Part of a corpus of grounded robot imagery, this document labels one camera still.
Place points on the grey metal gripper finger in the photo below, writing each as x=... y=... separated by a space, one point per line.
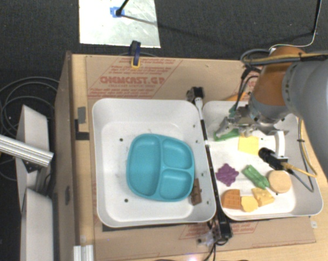
x=224 y=126
x=246 y=131

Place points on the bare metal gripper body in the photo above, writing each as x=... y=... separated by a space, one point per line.
x=245 y=118

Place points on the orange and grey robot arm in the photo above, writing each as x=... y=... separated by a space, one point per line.
x=308 y=91

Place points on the green toy pea pod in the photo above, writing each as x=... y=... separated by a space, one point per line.
x=226 y=136

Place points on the yellow cheese slice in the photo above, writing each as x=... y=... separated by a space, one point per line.
x=248 y=145

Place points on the thin black and white rod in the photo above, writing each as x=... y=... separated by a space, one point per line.
x=207 y=145

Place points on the green toy vegetable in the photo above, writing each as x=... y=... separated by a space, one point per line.
x=254 y=175

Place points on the purple grapes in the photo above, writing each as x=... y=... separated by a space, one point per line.
x=226 y=174

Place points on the tan round biscuit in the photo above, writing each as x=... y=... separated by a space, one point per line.
x=280 y=181

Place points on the yellow cheese wedge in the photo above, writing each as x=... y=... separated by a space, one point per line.
x=263 y=197

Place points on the orange waffle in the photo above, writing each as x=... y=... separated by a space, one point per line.
x=231 y=199

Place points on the brown chocolate bar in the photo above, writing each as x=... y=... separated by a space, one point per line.
x=196 y=193

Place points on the yellow toy food piece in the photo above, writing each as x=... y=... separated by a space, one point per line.
x=249 y=204

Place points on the brown cardboard board red print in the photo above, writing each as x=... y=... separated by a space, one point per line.
x=158 y=75

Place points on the blue divided plate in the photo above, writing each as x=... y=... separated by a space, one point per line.
x=150 y=167

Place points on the white plastic tray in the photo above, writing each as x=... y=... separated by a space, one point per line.
x=288 y=205
x=112 y=194

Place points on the black cylinder on white bracket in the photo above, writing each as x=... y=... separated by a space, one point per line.
x=272 y=158

